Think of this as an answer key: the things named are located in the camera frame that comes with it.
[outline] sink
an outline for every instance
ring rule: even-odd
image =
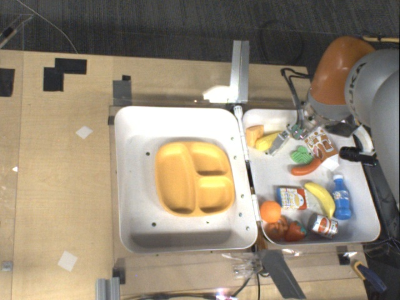
[[[246,249],[257,226],[236,118],[130,106],[115,117],[119,233],[135,253]]]

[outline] tin can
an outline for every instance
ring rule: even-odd
[[[309,229],[322,237],[332,239],[338,233],[338,222],[314,213],[309,220]]]

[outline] bottle label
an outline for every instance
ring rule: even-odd
[[[349,193],[346,190],[338,190],[332,193],[333,199],[340,200],[340,199],[349,199]]]

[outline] yellow banana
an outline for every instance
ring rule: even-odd
[[[330,219],[333,217],[335,212],[335,202],[331,194],[324,187],[320,186],[315,182],[307,182],[304,187],[307,191],[313,194],[321,204],[326,216]]]
[[[268,134],[256,141],[256,149],[260,151],[267,151],[272,145],[280,132]]]

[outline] white string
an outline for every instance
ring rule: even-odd
[[[59,27],[57,27],[54,23],[52,23],[50,20],[47,20],[44,16],[42,16],[41,14],[37,13],[34,9],[32,9],[31,7],[27,6],[26,4],[24,4],[21,0],[15,0],[17,2],[19,2],[20,4],[22,4],[25,8],[27,8],[28,10],[32,11],[35,15],[37,15],[39,18],[45,20],[48,24],[50,24],[52,27],[56,28],[70,43],[70,45],[72,46],[72,48],[74,49],[74,51],[76,53],[78,53],[78,50],[75,48],[75,45],[73,44],[73,42],[68,38],[68,36],[65,34],[65,32],[63,30],[61,30]]]

